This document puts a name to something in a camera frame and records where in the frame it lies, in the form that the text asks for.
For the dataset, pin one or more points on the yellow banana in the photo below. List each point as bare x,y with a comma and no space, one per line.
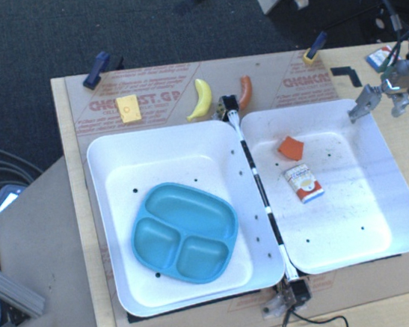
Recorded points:
203,98

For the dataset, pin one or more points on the yellow cheese slice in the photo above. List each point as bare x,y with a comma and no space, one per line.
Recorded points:
129,109

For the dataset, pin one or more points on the blue red and white packet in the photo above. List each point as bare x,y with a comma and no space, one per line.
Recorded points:
378,58

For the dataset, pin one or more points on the thin black and white rod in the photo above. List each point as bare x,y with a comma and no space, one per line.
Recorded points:
258,178

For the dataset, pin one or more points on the blue divided plate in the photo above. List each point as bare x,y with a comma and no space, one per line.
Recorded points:
184,233

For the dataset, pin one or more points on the white plastic tray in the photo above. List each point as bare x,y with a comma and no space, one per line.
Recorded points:
346,207
172,148

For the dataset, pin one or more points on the orange sausage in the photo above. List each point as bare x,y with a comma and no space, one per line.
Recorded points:
246,90

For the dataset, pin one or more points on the red and white carton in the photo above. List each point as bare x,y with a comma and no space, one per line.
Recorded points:
303,183

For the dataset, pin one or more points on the orange wedge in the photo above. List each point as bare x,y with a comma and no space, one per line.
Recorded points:
291,148

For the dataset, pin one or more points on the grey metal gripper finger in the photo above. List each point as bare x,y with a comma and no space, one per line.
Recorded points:
401,103
366,100

